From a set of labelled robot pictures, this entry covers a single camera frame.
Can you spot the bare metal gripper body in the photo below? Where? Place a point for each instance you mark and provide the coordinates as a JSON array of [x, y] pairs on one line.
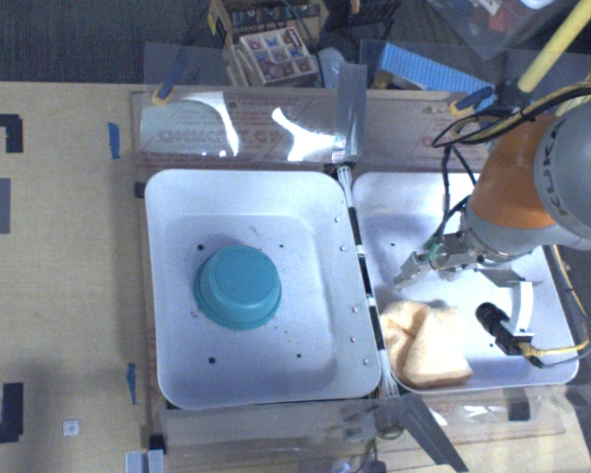
[[460, 254]]

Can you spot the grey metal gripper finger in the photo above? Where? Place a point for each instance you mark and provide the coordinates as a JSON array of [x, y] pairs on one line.
[[405, 276], [414, 259]]

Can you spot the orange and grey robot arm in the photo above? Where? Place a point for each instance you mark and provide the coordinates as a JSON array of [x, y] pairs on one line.
[[517, 185]]

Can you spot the white plastic tray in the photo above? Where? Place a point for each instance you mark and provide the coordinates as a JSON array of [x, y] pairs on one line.
[[399, 215], [305, 313]]

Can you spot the pale yellow cloth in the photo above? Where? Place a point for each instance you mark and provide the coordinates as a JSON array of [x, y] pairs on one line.
[[423, 343]]

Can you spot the teal bowl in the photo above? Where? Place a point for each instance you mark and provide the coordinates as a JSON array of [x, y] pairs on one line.
[[237, 286]]

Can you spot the black cylinder on white bracket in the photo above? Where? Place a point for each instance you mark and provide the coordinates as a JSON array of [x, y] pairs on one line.
[[497, 323]]

